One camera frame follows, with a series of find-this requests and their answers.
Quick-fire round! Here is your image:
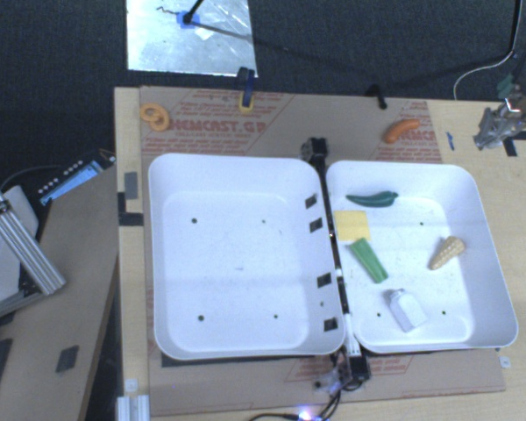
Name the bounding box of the orange toy sausage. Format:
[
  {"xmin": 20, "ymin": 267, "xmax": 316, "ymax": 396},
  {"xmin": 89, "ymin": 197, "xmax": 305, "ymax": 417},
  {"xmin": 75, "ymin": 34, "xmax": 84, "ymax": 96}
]
[{"xmin": 382, "ymin": 118, "xmax": 422, "ymax": 145}]

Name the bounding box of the white plastic tray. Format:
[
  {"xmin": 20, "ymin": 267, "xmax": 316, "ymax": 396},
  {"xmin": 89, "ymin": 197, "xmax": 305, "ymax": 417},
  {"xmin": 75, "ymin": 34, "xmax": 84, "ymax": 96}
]
[
  {"xmin": 325, "ymin": 160, "xmax": 520, "ymax": 354},
  {"xmin": 147, "ymin": 152, "xmax": 348, "ymax": 361}
]

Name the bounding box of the yellow toy corn cob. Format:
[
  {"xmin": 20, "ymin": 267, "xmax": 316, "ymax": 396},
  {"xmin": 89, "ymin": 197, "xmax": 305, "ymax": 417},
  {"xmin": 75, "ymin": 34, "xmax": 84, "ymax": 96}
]
[{"xmin": 428, "ymin": 235, "xmax": 466, "ymax": 272}]

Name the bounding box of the green toy chili pepper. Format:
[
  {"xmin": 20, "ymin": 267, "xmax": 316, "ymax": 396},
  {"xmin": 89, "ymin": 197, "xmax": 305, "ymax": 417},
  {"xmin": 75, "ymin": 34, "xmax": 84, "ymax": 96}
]
[{"xmin": 345, "ymin": 190, "xmax": 400, "ymax": 209}]

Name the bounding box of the yellow toy cheese slice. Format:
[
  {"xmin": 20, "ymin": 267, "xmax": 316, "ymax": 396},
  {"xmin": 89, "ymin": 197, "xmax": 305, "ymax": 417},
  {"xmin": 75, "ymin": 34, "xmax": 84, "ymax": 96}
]
[{"xmin": 332, "ymin": 210, "xmax": 372, "ymax": 242}]

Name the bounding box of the green toy celery stick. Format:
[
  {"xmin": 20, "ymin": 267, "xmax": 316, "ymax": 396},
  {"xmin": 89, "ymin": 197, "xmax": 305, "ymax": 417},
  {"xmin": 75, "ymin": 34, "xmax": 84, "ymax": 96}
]
[{"xmin": 349, "ymin": 237, "xmax": 389, "ymax": 285}]

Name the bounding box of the thin black and white rod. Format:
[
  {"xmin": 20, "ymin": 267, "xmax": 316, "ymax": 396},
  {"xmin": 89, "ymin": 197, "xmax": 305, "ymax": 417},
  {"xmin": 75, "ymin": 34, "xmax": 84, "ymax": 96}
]
[{"xmin": 314, "ymin": 154, "xmax": 361, "ymax": 360}]

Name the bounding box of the white plastic bottle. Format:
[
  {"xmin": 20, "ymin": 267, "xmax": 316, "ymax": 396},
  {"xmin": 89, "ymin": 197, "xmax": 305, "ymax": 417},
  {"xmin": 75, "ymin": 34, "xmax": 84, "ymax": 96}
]
[{"xmin": 385, "ymin": 288, "xmax": 429, "ymax": 334}]

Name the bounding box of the brown cardboard board red print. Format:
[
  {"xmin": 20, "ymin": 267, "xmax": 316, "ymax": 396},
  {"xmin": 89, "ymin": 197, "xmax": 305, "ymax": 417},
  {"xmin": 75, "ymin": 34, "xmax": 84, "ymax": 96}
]
[{"xmin": 138, "ymin": 86, "xmax": 508, "ymax": 417}]

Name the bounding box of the orange toy pretzel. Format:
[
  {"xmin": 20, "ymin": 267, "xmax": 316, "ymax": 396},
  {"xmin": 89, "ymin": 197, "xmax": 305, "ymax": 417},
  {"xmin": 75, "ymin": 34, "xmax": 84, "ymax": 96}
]
[{"xmin": 139, "ymin": 103, "xmax": 171, "ymax": 132}]

